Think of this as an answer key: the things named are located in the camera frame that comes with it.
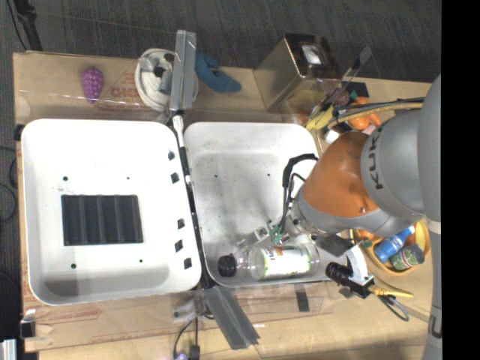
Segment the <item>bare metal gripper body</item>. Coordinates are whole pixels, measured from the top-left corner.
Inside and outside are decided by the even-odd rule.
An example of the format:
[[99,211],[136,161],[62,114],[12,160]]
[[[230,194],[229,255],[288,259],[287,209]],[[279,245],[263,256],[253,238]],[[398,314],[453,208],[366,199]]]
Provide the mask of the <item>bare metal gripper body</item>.
[[298,236],[311,239],[315,234],[316,229],[305,220],[297,205],[289,205],[278,222],[269,221],[253,231],[254,241],[264,245],[292,244]]

